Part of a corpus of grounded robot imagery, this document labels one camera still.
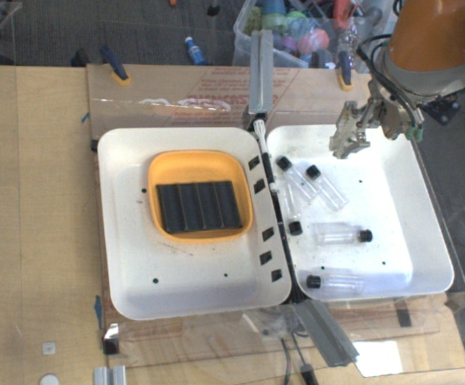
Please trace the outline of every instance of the pink ball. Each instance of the pink ball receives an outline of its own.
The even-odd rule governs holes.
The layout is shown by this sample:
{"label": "pink ball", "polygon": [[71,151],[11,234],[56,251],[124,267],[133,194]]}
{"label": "pink ball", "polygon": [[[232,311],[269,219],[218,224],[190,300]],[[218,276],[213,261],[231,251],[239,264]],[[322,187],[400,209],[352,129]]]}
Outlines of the pink ball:
{"label": "pink ball", "polygon": [[303,55],[310,55],[313,51],[329,47],[329,35],[325,30],[315,29],[298,39],[297,48]]}

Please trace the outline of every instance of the table top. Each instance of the table top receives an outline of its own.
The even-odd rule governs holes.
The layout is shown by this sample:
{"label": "table top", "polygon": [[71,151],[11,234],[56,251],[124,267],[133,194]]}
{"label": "table top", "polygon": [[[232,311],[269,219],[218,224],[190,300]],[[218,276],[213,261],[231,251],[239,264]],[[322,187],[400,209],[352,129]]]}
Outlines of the table top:
{"label": "table top", "polygon": [[[157,67],[157,78],[167,79],[165,70],[174,69]],[[203,72],[185,70],[187,77]],[[292,95],[291,87],[286,92]],[[130,341],[122,357],[103,353],[94,309],[96,296],[103,296],[103,259],[89,107],[84,69],[0,67],[0,383],[38,383],[48,373],[60,383],[91,383],[96,367],[124,363],[132,384],[282,383],[282,350],[142,363],[146,352],[177,347],[169,335]],[[348,333],[366,334],[365,343],[395,344],[402,374],[365,378],[354,364],[327,367],[309,347],[305,356],[317,368],[318,382],[465,384],[465,353],[452,310],[444,305],[448,299],[440,294],[409,300],[420,329],[409,334],[387,326],[384,338],[366,334],[373,327],[356,326],[348,307],[332,309]],[[196,320],[180,323],[192,327],[189,334],[198,331]],[[291,383],[302,380],[293,375]]]}

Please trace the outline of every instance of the black rectangular object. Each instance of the black rectangular object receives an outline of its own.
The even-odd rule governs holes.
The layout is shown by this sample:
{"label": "black rectangular object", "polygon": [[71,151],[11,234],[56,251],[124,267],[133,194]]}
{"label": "black rectangular object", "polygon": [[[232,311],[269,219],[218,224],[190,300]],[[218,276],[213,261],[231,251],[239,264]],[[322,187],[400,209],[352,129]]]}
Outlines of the black rectangular object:
{"label": "black rectangular object", "polygon": [[241,228],[231,181],[156,186],[167,233]]}

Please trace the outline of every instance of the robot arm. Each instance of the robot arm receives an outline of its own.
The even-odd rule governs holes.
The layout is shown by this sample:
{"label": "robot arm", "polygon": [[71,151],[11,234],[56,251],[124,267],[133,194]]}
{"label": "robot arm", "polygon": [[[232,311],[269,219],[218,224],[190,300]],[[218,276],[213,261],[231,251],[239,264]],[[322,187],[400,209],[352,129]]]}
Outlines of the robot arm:
{"label": "robot arm", "polygon": [[393,34],[367,39],[358,54],[372,76],[370,98],[361,108],[345,103],[330,138],[337,158],[369,147],[367,128],[421,140],[420,107],[465,88],[465,0],[405,0]]}

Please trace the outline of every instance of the black cap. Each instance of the black cap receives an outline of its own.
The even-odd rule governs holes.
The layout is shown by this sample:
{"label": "black cap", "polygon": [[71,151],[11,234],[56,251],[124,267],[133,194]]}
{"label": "black cap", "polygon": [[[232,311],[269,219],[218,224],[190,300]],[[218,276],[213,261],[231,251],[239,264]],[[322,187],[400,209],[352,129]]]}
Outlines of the black cap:
{"label": "black cap", "polygon": [[371,233],[369,229],[364,229],[362,231],[359,231],[359,242],[370,242],[373,240],[374,235]]}
{"label": "black cap", "polygon": [[316,180],[321,175],[320,170],[314,164],[307,168],[305,173],[311,178],[311,180]]}
{"label": "black cap", "polygon": [[286,157],[282,156],[277,160],[277,165],[282,171],[288,171],[293,164]]}
{"label": "black cap", "polygon": [[303,233],[300,221],[290,222],[288,228],[291,235],[300,235]]}
{"label": "black cap", "polygon": [[305,283],[308,288],[320,288],[321,278],[318,275],[309,275]]}

